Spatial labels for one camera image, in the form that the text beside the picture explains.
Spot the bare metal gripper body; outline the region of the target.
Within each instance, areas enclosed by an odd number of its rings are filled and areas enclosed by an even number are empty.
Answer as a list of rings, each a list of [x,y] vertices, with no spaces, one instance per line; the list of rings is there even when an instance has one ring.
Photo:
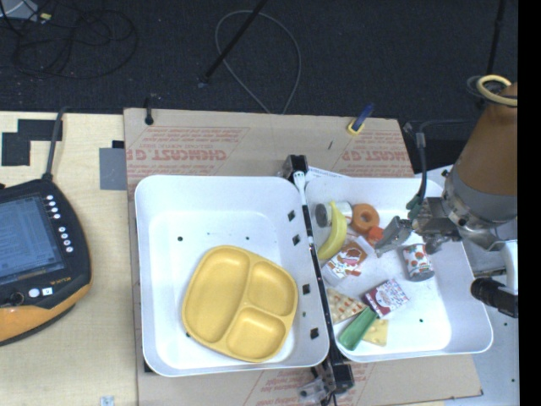
[[[412,209],[413,231],[419,236],[440,234],[449,241],[469,241],[486,251],[499,251],[517,241],[517,222],[480,216],[459,198],[425,197]]]

